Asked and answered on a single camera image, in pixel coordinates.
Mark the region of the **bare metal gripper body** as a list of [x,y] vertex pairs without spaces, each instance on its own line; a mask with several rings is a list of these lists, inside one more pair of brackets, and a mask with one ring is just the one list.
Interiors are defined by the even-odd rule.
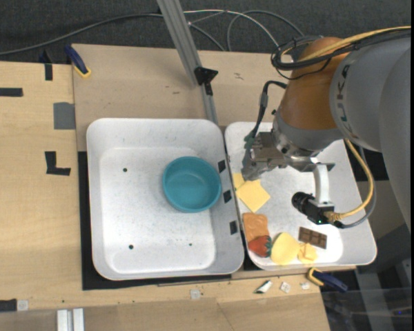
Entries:
[[267,172],[290,166],[306,172],[314,166],[312,158],[318,154],[319,150],[299,147],[281,132],[260,132],[249,150],[249,168],[254,172]]

